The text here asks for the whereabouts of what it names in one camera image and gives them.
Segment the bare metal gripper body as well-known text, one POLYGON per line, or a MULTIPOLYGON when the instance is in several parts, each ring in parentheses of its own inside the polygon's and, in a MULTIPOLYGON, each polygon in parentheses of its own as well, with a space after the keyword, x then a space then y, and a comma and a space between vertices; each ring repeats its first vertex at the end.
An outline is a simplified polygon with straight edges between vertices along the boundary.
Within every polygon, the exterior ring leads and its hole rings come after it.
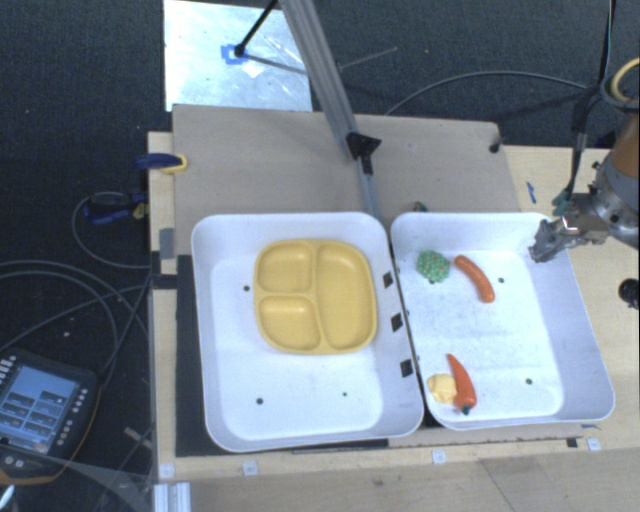
POLYGON ((612 237, 628 246, 639 243, 638 212, 615 194, 575 194, 561 217, 564 231, 579 244, 602 244, 612 237))

